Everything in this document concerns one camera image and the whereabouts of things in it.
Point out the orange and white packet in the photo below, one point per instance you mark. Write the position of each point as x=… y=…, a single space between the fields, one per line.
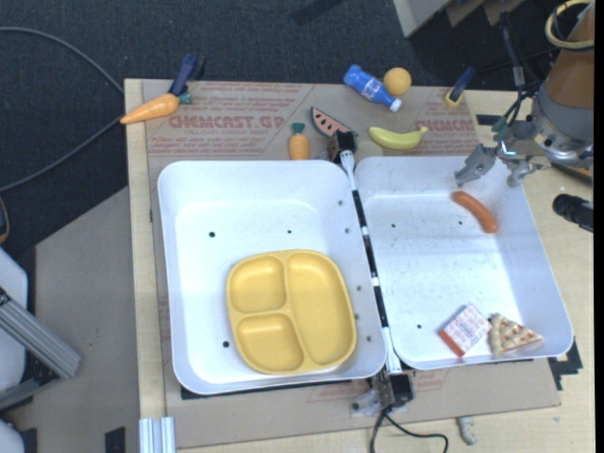
x=464 y=330

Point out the beige pizza slice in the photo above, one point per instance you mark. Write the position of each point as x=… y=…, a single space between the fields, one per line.
x=509 y=335

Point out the yellow banana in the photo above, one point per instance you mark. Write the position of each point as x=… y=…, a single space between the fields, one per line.
x=396 y=138

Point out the long orange carrot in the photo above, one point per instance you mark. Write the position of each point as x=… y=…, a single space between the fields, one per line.
x=151 y=108

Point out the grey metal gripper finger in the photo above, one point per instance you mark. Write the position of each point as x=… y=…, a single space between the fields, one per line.
x=475 y=164
x=518 y=170

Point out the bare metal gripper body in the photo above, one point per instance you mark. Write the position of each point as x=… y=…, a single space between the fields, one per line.
x=561 y=150

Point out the brown cardboard board, red print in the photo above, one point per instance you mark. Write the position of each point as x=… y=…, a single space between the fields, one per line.
x=264 y=116

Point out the thin black and white rod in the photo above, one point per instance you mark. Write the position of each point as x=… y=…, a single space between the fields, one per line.
x=369 y=246

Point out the white plastic tray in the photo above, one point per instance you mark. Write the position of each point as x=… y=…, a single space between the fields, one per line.
x=424 y=272
x=207 y=206

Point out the orange sausage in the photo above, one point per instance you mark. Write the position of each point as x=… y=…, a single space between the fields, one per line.
x=476 y=211

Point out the short orange carrot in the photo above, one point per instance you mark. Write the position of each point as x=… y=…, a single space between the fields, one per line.
x=299 y=145

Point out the watermelon slice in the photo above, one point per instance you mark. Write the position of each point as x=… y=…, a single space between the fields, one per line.
x=325 y=122

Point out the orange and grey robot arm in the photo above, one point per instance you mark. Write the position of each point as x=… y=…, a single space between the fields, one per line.
x=573 y=73

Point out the orange ball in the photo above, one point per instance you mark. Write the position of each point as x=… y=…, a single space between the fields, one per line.
x=397 y=81

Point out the yellow divided plate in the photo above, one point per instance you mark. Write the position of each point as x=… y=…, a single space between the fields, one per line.
x=316 y=300

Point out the blue bottle with white cap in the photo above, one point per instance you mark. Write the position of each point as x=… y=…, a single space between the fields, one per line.
x=368 y=85

